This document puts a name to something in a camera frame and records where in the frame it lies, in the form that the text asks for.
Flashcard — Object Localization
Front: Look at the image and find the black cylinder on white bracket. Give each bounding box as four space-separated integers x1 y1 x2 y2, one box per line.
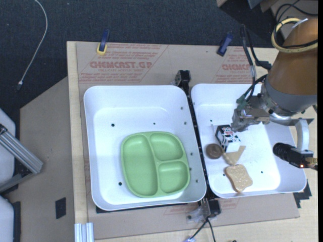
269 114 316 170

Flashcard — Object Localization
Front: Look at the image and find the brown cardboard board red print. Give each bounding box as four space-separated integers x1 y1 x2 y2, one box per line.
75 42 301 239

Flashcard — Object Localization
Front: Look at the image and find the green divided plate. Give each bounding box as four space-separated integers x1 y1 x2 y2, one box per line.
120 131 191 198

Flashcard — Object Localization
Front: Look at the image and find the thin black rod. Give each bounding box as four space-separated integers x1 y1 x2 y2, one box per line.
182 84 210 202

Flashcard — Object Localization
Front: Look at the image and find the white plastic tray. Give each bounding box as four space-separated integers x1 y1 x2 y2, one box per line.
83 85 207 211
190 83 308 199

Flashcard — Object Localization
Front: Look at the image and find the brown round biscuit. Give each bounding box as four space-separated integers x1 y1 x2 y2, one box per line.
205 143 225 160

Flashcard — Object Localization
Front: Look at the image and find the black and white cow carton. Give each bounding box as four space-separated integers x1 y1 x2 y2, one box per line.
214 124 242 153

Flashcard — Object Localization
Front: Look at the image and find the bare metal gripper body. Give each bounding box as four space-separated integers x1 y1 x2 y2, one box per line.
238 86 279 125

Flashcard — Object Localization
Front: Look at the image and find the tan bread slice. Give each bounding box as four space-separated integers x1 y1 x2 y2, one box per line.
224 164 253 193

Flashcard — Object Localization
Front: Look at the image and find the black block with thin wires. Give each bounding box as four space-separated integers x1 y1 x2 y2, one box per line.
201 199 222 218
174 70 191 88

